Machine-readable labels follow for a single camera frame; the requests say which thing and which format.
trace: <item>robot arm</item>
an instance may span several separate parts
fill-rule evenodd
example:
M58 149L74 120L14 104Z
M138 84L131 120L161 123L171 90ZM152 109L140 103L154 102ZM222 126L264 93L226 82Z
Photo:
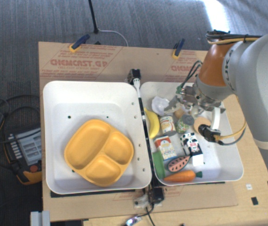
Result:
M231 94L238 97L268 169L268 34L255 41L212 45L193 91L204 109L218 106Z

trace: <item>orange plate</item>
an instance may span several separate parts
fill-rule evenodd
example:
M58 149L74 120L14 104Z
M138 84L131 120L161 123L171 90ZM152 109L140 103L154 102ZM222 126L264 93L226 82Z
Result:
M64 158L83 178L97 186L117 182L133 158L131 141L102 120L84 123L68 142Z

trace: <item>carrot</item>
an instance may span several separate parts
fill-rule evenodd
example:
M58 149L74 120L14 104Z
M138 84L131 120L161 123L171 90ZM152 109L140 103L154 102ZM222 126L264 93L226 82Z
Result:
M169 182L190 182L194 180L196 177L201 178L202 172L197 172L195 173L193 170L186 170L186 171L181 171L177 172L175 174L169 175L164 178L164 181L169 181Z

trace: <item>white plastic tray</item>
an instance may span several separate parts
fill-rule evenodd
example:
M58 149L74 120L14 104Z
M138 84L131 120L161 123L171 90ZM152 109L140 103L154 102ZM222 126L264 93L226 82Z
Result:
M43 89L46 182L57 194L75 194L146 187L151 181L150 161L137 92L119 82L52 81ZM134 146L134 156L121 178L99 187L72 172L64 150L78 128L101 119L122 132Z
M151 103L155 96L161 98L166 98L172 100L176 95L176 88L179 83L173 82L146 82L141 86L141 97L144 107L148 110L151 110ZM206 117L210 121L212 120L211 112L203 112L202 116ZM219 130L222 132L222 135L231 135L232 130L226 115L226 112L221 114L221 120L219 124ZM201 150L204 154L204 165L194 167L190 162L186 165L186 170L202 171L203 177L196 178L192 182L187 183L168 183L164 180L159 179L159 181L167 186L176 186L176 185L185 185L185 184L195 184L195 183L213 183L213 182L225 182L225 181L236 181L239 180L243 173L243 165L238 153L236 144L222 146L217 143L211 143L206 141L200 134L196 133L197 140L200 144ZM181 141L179 134L170 137L172 145L175 148L177 156L183 156L184 151L181 147ZM223 142L231 143L235 139L233 137L224 139ZM150 146L152 152L157 151L153 140L150 140Z

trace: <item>wooden table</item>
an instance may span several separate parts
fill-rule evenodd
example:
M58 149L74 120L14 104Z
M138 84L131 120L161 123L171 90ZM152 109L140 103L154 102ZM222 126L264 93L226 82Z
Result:
M85 56L91 52L94 57L90 57L91 62L87 65L93 67L95 63L96 68L100 68L98 71L93 70L90 77L83 75L84 77L81 78L79 71L77 70L76 73L74 70L74 74L77 76L73 78L73 70L67 71L66 67L62 66L66 64L62 61L59 62L59 59L66 56L68 60L70 57L73 59L70 60L71 63L68 66L79 65L77 62L73 62L78 61L78 58L76 58L77 55L69 54L68 44L39 43L43 167L45 166L45 135L42 91L47 82L53 80L85 81L91 80L91 76L94 76L95 81L123 81L126 73L132 68L141 68L144 81L178 82L177 80L183 80L184 75L188 73L185 68L191 66L197 59L203 60L206 54L206 51L183 51L181 59L175 61L171 58L172 51L168 49L83 45L80 51L83 51L80 55ZM60 77L63 74L59 73L60 70L68 72L68 74ZM232 131L238 131L243 125L244 117L236 97L230 96L224 101L224 105ZM155 225L268 225L268 171L249 128L237 143L237 147L244 166L244 175L240 180L223 185L184 186L181 188L181 194L179 193L179 196L183 197L183 205L177 208L173 205L172 198L164 200L163 207L156 207L151 214ZM88 218L89 220L84 222L85 226L121 226L135 214L145 212L142 209L134 210L133 208L133 197L139 197L141 192L131 195L51 197L45 176L44 169L43 210L50 212L51 221ZM151 222L145 216L137 225L148 226L151 225Z

